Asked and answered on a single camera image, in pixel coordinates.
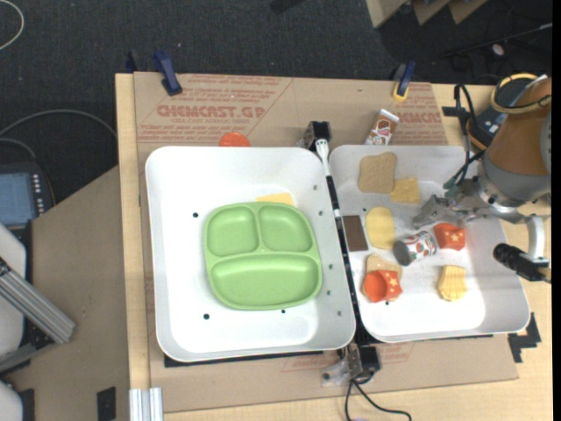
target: wooden table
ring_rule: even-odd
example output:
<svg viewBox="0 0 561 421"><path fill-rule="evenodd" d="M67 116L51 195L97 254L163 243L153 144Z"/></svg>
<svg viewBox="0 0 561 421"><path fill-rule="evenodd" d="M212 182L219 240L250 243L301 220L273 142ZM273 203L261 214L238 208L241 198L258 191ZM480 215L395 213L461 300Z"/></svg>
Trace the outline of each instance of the wooden table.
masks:
<svg viewBox="0 0 561 421"><path fill-rule="evenodd" d="M334 86L337 80L331 80ZM432 85L438 107L453 106L451 85ZM488 103L490 88L468 88L476 110ZM132 75L116 76L119 170L124 235L124 276L128 355L131 389L149 389L150 380L146 297L141 242L141 212L138 206L139 169L136 143L134 80ZM444 129L451 145L459 145L457 121L445 118ZM528 212L550 212L546 202L523 208ZM505 225L509 243L524 249L528 239L524 226ZM546 223L550 232L550 221ZM550 254L550 235L545 255ZM452 388L415 389L376 394L373 398L383 407L406 410L416 420L454 419L552 419L552 332L551 286L542 282L524 282L532 312L535 313L542 342L535 349L523 350L523 363L518 366L520 378L508 382L481 383ZM362 396L351 398L352 417L364 419L401 419L378 412ZM344 419L343 397L308 401L266 403L225 409L198 410L166 414L166 420L326 420Z"/></svg>

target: green divided tray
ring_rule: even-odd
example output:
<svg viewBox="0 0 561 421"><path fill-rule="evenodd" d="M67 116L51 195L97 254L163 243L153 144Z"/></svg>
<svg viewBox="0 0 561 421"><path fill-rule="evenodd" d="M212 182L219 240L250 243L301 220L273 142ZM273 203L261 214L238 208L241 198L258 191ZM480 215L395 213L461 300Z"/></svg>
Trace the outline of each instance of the green divided tray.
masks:
<svg viewBox="0 0 561 421"><path fill-rule="evenodd" d="M316 237L306 216L284 203L236 203L212 211L204 225L210 286L240 310L303 304L322 286Z"/></svg>

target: blue clamp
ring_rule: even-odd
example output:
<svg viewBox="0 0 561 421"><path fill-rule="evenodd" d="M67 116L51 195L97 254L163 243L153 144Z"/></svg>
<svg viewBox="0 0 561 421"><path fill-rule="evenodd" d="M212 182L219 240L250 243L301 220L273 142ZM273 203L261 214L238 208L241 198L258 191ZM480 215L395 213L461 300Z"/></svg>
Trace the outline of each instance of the blue clamp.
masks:
<svg viewBox="0 0 561 421"><path fill-rule="evenodd" d="M174 65L172 64L172 59L165 50L156 50L153 56L154 66L158 72L164 74L164 79L161 81L167 94L174 96L180 94L183 88L177 81L175 76Z"/></svg>
<svg viewBox="0 0 561 421"><path fill-rule="evenodd" d="M411 82L411 78L413 78L414 71L415 71L415 62L409 61L405 66L405 70L403 70L403 73L401 74L401 78L399 78L399 75L396 74L396 76L399 78L399 81L395 84L394 87L393 97L395 101L403 102L407 98L407 94L409 91L409 83Z"/></svg>

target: black floor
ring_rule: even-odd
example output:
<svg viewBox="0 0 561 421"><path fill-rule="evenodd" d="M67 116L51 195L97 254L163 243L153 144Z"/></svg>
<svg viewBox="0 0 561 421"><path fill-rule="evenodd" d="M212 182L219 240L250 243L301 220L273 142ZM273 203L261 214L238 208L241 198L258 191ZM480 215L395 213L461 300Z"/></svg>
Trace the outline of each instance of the black floor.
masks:
<svg viewBox="0 0 561 421"><path fill-rule="evenodd" d="M414 80L490 83L514 72L552 73L552 30L452 59L440 54L552 21L552 0L490 0L457 25L447 8L419 26L409 6L374 29L365 0L8 0L25 29L0 50L0 132L40 111L85 111L115 127L114 75L134 49L151 68L156 49L178 72L386 80L416 63ZM18 31L0 4L0 45ZM89 118L57 114L5 133L25 142L61 201L117 164L110 132ZM0 142L0 164L27 152Z"/></svg>

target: soda can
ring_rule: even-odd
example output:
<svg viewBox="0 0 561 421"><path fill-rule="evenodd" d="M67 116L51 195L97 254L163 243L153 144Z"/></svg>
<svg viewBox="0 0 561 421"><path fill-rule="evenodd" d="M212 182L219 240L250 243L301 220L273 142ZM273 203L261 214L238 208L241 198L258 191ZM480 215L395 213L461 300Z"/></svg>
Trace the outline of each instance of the soda can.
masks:
<svg viewBox="0 0 561 421"><path fill-rule="evenodd" d="M405 239L397 240L393 247L394 256L400 265L406 267L425 257L437 253L437 243L428 231L420 231Z"/></svg>

